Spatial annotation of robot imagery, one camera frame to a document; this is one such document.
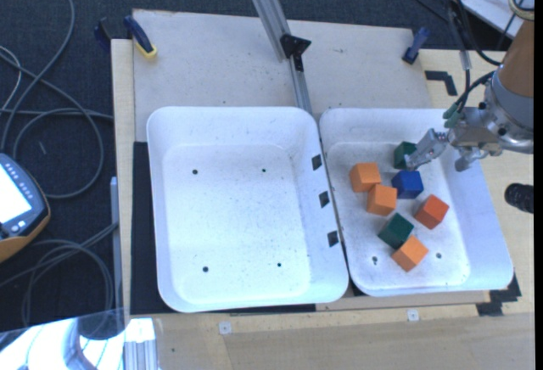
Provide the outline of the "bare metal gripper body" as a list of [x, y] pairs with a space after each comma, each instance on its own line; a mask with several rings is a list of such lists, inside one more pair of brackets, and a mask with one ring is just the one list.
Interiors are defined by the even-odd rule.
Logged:
[[475, 148], [499, 154], [502, 150], [534, 153], [534, 100], [508, 94], [500, 100], [486, 94], [477, 107], [466, 107], [449, 132], [457, 148]]

